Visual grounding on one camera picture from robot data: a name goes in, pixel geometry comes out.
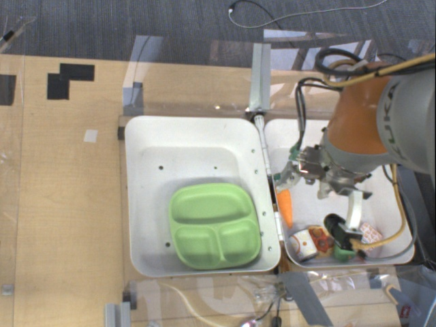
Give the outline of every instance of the wooden surface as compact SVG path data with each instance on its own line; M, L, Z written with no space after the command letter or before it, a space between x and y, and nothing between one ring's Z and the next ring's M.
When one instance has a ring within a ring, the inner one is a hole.
M72 81L68 101L47 100L47 74L59 73L62 62L94 64L95 81ZM6 73L7 65L14 73L16 68L11 64L13 59L1 56L0 74ZM151 105L149 108L160 112L167 108L170 114L183 114L183 109L187 109L189 114L192 106L204 108L205 102L207 110L213 108L209 106L212 104L222 108L244 108L248 98L249 69L162 64L141 67L146 72L135 69L130 74L129 64L123 62L26 58L22 80L24 109L18 108L15 112L14 107L0 108L7 113L0 120L7 123L19 120L19 114L22 115L19 203L12 201L12 206L19 206L18 233L8 233L11 227L0 229L1 236L6 236L0 243L1 271L11 275L11 279L15 275L14 306L12 308L11 298L2 297L0 326L12 325L12 311L17 327L102 326L104 305L120 303L128 281L143 279L134 271L126 271L128 266L125 264L129 261L129 252L121 210L126 201L121 197L120 150L116 133L122 115L126 73L128 78L133 76L136 80L145 77L144 96ZM293 86L295 74L277 75L279 77L275 78L273 74L273 82L284 84L286 88ZM293 106L293 99L286 97L286 93L282 90L276 97L281 98L277 105L285 111ZM310 99L314 108L316 98ZM332 108L335 97L329 98L326 101L324 96L320 100L325 109L323 112ZM20 136L19 123L12 127L18 127L14 133ZM84 142L88 129L98 130L96 142ZM15 149L19 151L20 147L15 146ZM12 251L8 260L12 263L15 238L16 265L15 268L7 266L13 268L7 273L3 268L6 260L2 251L7 244ZM145 302L148 312L137 311L133 326L146 326L151 319L149 313L155 310L149 301L157 301L161 307L160 326L233 326L236 320L239 322L244 317L238 316L241 313L250 315L261 309L250 301L253 293L246 292L247 305L242 310L229 309L239 311L236 317L226 316L226 311L214 314L202 304L200 293L212 290L216 297L220 292L223 294L224 287L234 292L237 284L232 280L237 278L211 280L207 284L202 280L176 280L170 282L172 288L165 286L165 282L143 281L139 299ZM157 285L158 289L149 290L148 285ZM380 326L376 320L385 322L383 326L398 326L394 306L385 296L374 300L374 294L374 290L367 292L365 301L369 306L363 307L356 300L359 296L354 300L344 300L342 296L342 300L328 305L327 312L336 319L338 326L346 326L344 322L354 320L360 323L352 326ZM200 305L199 315L206 316L206 320L192 317L187 302ZM295 305L284 306L283 315L289 316L286 320L292 320L292 326L305 326ZM207 322L208 316L214 324ZM290 325L284 320L283 327L286 326Z

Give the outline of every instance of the yellow cable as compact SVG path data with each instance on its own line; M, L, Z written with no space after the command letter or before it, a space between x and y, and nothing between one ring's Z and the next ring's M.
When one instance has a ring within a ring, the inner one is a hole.
M400 214L401 214L401 227L392 236L389 236L388 238L385 238L385 239L380 240L380 241L376 241L374 243L362 243L359 240L352 238L350 240L350 243L352 244L353 250L355 250L355 251L357 251L359 249L365 250L365 249L371 249L371 248L386 245L386 244L392 242L393 240L397 239L406 227L406 223L407 223L406 222L406 214L404 211L403 203L401 202L400 191L398 188L398 180L396 177L396 164L391 165L391 169L392 169L392 181L393 181L392 185L394 187L396 203L398 204L398 208L399 208Z
M355 78L344 80L344 81L331 81L328 76L324 76L324 81L326 84L332 86L332 87L346 87L350 86L352 84L357 84L362 81L367 81L372 78L375 78L376 76L385 76L389 75L391 73L397 72L402 69L406 69L408 67L413 67L418 64L422 64L428 61L434 61L436 59L436 54L426 54L425 56L418 57L415 59L410 59L409 61L402 62L396 65L390 65L389 67L382 68L378 71L374 71L365 75L357 76Z

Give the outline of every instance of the green divided plate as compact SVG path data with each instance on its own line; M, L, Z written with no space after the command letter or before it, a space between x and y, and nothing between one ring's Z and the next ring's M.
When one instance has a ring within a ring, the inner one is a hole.
M198 270L242 266L260 251L253 201L234 184L179 189L170 201L170 229L177 256Z

